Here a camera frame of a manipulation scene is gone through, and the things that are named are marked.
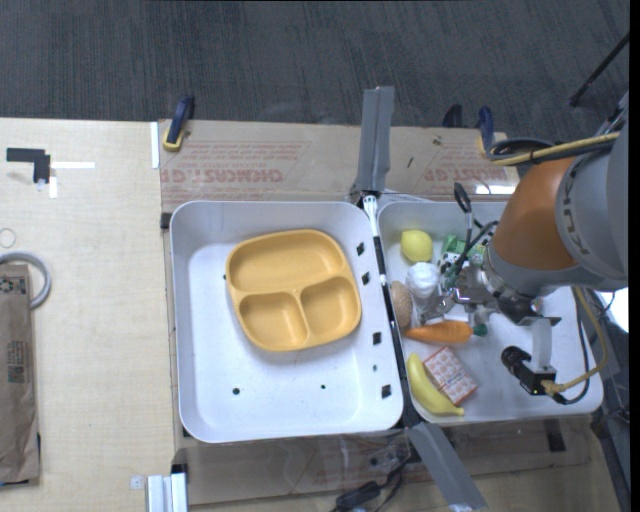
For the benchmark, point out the black cylinder on white bracket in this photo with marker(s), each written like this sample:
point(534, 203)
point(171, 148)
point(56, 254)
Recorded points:
point(522, 367)

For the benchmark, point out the orange divided plate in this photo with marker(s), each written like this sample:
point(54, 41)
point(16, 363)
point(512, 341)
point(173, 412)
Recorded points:
point(292, 290)

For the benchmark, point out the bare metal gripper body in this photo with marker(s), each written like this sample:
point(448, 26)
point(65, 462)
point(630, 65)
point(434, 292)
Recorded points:
point(481, 290)

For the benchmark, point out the yellow banana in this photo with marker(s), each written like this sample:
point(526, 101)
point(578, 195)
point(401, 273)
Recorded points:
point(425, 390)

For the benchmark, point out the brown bread roll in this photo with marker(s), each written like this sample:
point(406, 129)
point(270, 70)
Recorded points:
point(401, 305)

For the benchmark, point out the yellow lemon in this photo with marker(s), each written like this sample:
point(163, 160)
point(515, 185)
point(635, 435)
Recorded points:
point(416, 246)

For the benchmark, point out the brown paper bag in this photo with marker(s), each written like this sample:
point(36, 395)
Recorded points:
point(17, 375)

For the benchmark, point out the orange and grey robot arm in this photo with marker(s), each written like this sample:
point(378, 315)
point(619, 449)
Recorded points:
point(540, 225)

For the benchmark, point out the brown cardboard board, red print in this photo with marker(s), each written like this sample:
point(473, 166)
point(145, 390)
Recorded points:
point(280, 165)

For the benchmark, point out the green and white carton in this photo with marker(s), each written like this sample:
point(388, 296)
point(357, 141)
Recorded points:
point(452, 246)

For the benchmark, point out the orange and white packet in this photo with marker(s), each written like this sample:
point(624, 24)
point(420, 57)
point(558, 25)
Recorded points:
point(452, 377)

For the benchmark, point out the orange carrot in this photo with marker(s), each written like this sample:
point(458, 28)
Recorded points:
point(440, 332)

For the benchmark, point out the white plastic tray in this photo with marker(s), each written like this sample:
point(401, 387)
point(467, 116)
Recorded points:
point(280, 390)
point(500, 400)

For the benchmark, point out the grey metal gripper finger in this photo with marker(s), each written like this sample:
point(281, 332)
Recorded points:
point(479, 314)
point(440, 305)

